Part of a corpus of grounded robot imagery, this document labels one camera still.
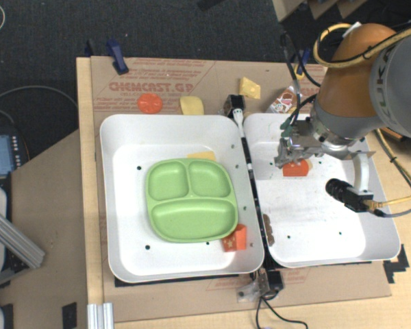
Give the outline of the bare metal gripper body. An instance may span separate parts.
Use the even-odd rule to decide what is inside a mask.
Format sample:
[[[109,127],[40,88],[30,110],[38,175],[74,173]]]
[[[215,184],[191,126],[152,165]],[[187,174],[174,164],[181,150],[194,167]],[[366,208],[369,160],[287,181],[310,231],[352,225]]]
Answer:
[[[298,120],[279,146],[288,149],[290,160],[327,154],[339,160],[351,157],[350,147],[364,136],[364,120],[359,118],[307,118]]]

